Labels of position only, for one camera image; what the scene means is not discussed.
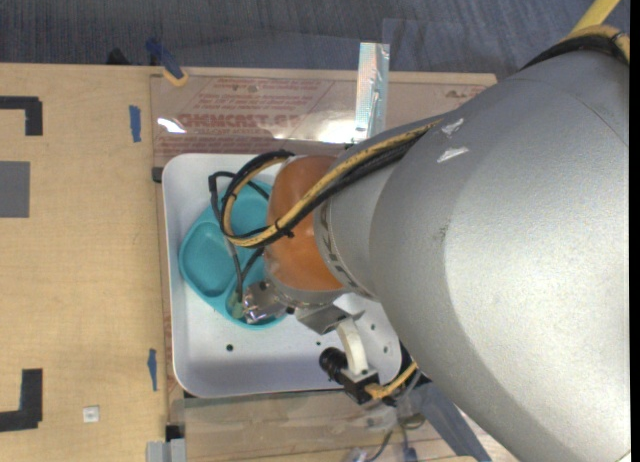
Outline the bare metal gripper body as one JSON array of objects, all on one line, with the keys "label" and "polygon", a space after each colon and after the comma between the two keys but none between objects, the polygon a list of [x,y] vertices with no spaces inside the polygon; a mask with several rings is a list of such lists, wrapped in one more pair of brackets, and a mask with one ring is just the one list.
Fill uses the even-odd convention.
[{"label": "bare metal gripper body", "polygon": [[274,286],[258,281],[243,292],[243,317],[249,325],[266,325],[295,312],[295,308],[278,299]]}]

